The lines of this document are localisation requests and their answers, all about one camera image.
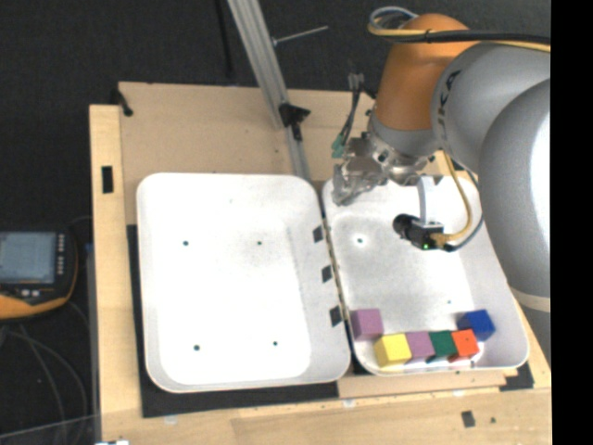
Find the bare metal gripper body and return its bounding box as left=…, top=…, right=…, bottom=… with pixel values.
left=341, top=133, right=437, bottom=188

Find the white plastic tray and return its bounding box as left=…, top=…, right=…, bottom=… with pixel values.
left=135, top=172, right=352, bottom=394
left=321, top=173, right=531, bottom=378

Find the purple cube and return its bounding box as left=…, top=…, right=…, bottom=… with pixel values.
left=405, top=330, right=436, bottom=362
left=349, top=308, right=385, bottom=342

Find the brown cardboard board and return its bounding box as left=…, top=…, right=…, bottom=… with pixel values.
left=118, top=81, right=520, bottom=401

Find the yellow cube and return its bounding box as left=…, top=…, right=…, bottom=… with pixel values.
left=372, top=333, right=413, bottom=369

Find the green cube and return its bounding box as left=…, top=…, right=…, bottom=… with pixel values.
left=428, top=330, right=458, bottom=358

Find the blue cube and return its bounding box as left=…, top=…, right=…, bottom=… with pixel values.
left=456, top=309, right=497, bottom=342

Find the orange cube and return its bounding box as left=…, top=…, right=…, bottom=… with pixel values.
left=450, top=328, right=481, bottom=360

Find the black cylinder on white bracket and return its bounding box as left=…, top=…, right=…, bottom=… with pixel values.
left=392, top=176, right=447, bottom=252

